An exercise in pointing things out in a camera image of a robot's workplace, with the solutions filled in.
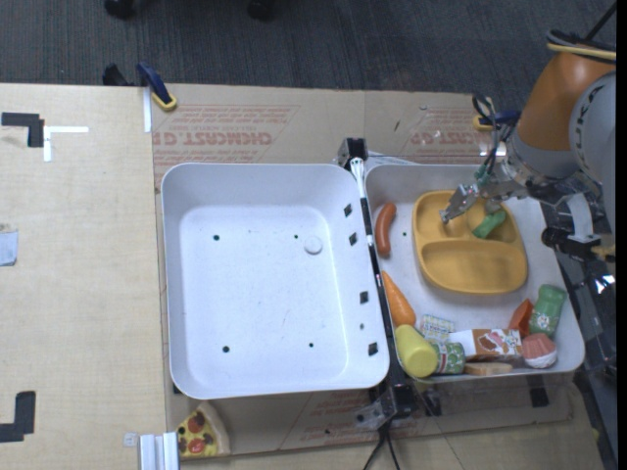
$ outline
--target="yellow cable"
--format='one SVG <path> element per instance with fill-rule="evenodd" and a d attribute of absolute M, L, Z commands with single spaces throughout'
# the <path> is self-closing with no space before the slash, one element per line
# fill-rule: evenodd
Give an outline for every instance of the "yellow cable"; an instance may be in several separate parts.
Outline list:
<path fill-rule="evenodd" d="M 581 54 L 582 56 L 592 56 L 595 58 L 607 59 L 610 61 L 616 61 L 616 53 L 612 51 L 603 51 L 600 49 L 587 49 L 584 47 L 568 47 L 566 45 L 557 45 L 554 43 L 548 43 L 547 47 L 556 52 L 570 52 L 572 54 Z"/>

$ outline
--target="black tape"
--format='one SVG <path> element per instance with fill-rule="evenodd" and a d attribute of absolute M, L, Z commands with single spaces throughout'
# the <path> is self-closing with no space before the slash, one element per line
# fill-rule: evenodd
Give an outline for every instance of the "black tape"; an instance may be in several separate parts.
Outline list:
<path fill-rule="evenodd" d="M 16 413 L 13 423 L 0 424 L 0 443 L 18 443 L 24 434 L 35 431 L 35 392 L 16 395 Z"/>
<path fill-rule="evenodd" d="M 28 127 L 29 148 L 43 148 L 43 123 L 38 114 L 2 114 L 3 125 Z"/>

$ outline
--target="black wheel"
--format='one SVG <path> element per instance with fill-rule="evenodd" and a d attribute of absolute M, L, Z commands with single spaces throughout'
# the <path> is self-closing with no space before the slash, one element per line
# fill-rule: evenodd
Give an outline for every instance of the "black wheel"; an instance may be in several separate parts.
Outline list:
<path fill-rule="evenodd" d="M 269 21 L 272 15 L 272 4 L 268 0 L 251 0 L 248 4 L 248 15 L 254 20 Z"/>
<path fill-rule="evenodd" d="M 125 20 L 133 12 L 133 0 L 105 0 L 105 9 L 111 16 Z"/>

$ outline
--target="toy pizza slice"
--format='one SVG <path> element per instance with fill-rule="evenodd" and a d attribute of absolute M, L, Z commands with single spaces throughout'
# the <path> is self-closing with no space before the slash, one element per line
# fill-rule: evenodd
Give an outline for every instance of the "toy pizza slice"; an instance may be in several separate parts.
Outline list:
<path fill-rule="evenodd" d="M 203 401 L 176 428 L 181 459 L 230 454 L 228 434 L 217 411 Z"/>

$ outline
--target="toy hot dog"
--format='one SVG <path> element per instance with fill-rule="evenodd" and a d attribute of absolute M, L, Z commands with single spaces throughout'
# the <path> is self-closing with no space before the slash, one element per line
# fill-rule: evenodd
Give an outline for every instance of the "toy hot dog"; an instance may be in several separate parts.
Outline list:
<path fill-rule="evenodd" d="M 376 250 L 380 256 L 390 256 L 390 225 L 392 219 L 396 216 L 396 206 L 392 203 L 387 203 L 381 208 L 379 216 L 376 218 L 376 224 L 374 225 L 374 241 L 376 243 Z"/>

